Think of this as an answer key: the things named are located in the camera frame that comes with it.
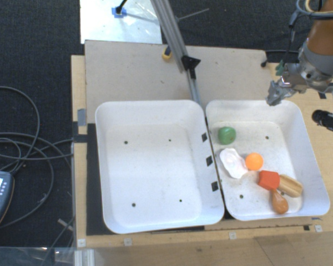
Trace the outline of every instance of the blue clip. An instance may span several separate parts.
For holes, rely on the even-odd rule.
[[[111,8],[111,10],[112,10],[112,15],[113,15],[115,18],[123,18],[123,17],[127,16],[127,11],[126,11],[125,8],[122,7],[121,14],[116,13],[116,8],[117,8],[117,7]]]

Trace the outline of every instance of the empty white tray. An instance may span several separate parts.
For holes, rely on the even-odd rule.
[[[283,100],[269,106],[265,101],[215,100],[206,108],[211,141],[224,191],[226,208],[242,221],[277,217],[319,216],[330,207],[329,197],[318,168],[300,109]],[[221,145],[218,130],[231,126],[236,139]],[[284,197],[289,211],[276,214],[271,207],[270,191],[260,187],[257,172],[248,172],[241,179],[230,177],[220,161],[224,148],[234,148],[245,158],[257,152],[264,158],[263,170],[287,174],[300,181],[301,197]]]
[[[214,224],[224,215],[202,108],[190,100],[101,104],[103,217],[115,233]]]

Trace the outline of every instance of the black carpet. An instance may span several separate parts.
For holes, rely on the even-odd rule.
[[[287,23],[296,0],[170,2],[177,17],[210,8],[180,21],[186,44],[270,50],[286,49]],[[310,25],[306,18],[296,25],[293,50],[304,41]],[[32,98],[41,115],[39,136],[50,142],[72,137],[70,56],[84,53],[79,28],[79,0],[0,0],[0,86],[19,89]],[[281,56],[273,54],[270,60],[278,62]],[[0,90],[0,132],[9,131],[33,135],[36,116],[23,97]],[[70,144],[60,148],[64,153],[70,152]],[[0,152],[17,154],[11,145],[1,146]],[[0,158],[0,168],[7,162]],[[63,160],[54,160],[52,165],[52,194],[34,214],[0,229],[0,246],[50,245],[63,229],[57,220],[71,219],[70,169]],[[37,206],[47,194],[50,180],[46,162],[27,162],[16,175],[13,201],[2,223],[5,225]],[[67,231],[57,246],[67,246],[70,238]]]

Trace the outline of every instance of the wooden table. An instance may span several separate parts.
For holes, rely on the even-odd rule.
[[[102,102],[101,89],[104,82],[109,79],[111,71],[113,74],[125,74],[130,71],[134,75],[138,71],[150,71],[151,76],[155,77],[157,82],[161,84],[166,81],[162,78],[165,74],[177,75],[178,72],[173,60],[165,64],[161,58],[161,52],[164,49],[163,45],[145,45],[134,44],[131,47],[134,49],[128,52],[129,58],[138,58],[136,55],[142,55],[145,64],[139,64],[138,61],[131,64],[138,67],[130,66],[129,68],[119,68],[119,65],[109,64],[112,55],[118,55],[116,48],[126,46],[125,43],[106,43],[106,42],[88,42],[88,54],[90,54],[89,63],[87,44],[85,44],[85,56],[72,56],[72,98],[73,98],[73,121],[78,121],[78,110],[87,109],[87,123],[93,122],[94,110],[99,101]],[[125,48],[121,48],[121,54],[126,54]],[[206,47],[188,47],[191,56],[200,58],[202,62],[196,69],[198,76],[198,84],[200,89],[203,107],[212,99],[264,99],[267,95],[269,81],[275,78],[275,64],[268,64],[266,68],[261,68],[260,63],[265,59],[265,53],[259,50],[241,50],[241,49],[223,49],[223,48],[206,48]],[[87,81],[87,74],[92,74],[92,71],[97,68],[97,71],[104,72],[105,68],[101,63],[97,63],[94,58],[101,57],[106,62],[106,66],[110,70],[107,76],[101,78],[97,76],[96,84],[91,85],[91,81]],[[186,80],[180,81],[179,90],[181,93],[175,96],[175,99],[182,99],[188,95]],[[93,94],[96,90],[93,100],[87,98],[87,92]],[[128,100],[137,100],[137,96],[131,96]],[[291,99],[302,111],[304,121],[307,127],[310,141],[314,149],[314,153],[321,170],[321,174],[327,188],[331,207],[329,212],[318,218],[299,217],[299,218],[282,218],[270,219],[262,221],[241,222],[237,220],[223,220],[218,224],[206,226],[204,231],[197,232],[154,232],[154,233],[136,233],[125,235],[104,235],[104,236],[87,236],[86,235],[86,184],[87,184],[87,144],[74,143],[74,194],[75,194],[75,210],[76,210],[76,239],[77,246],[83,248],[100,248],[100,247],[122,247],[132,242],[133,246],[144,246],[144,249],[149,249],[153,245],[170,245],[189,243],[197,245],[208,242],[208,245],[215,245],[220,241],[228,241],[232,238],[250,239],[250,245],[253,244],[253,238],[259,237],[279,237],[284,235],[296,235],[309,233],[315,236],[315,226],[320,226],[323,232],[333,232],[333,132],[324,127],[317,126],[311,119],[314,110],[321,109],[332,111],[332,99],[329,97],[326,100],[321,100],[317,92],[308,90],[306,94],[297,94]],[[78,126],[78,132],[81,135],[87,133],[86,125]],[[304,226],[309,226],[309,230],[305,230]]]

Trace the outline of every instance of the green ball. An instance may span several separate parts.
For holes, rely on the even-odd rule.
[[[236,137],[235,130],[232,127],[222,127],[218,130],[218,139],[222,145],[228,145],[234,142]]]

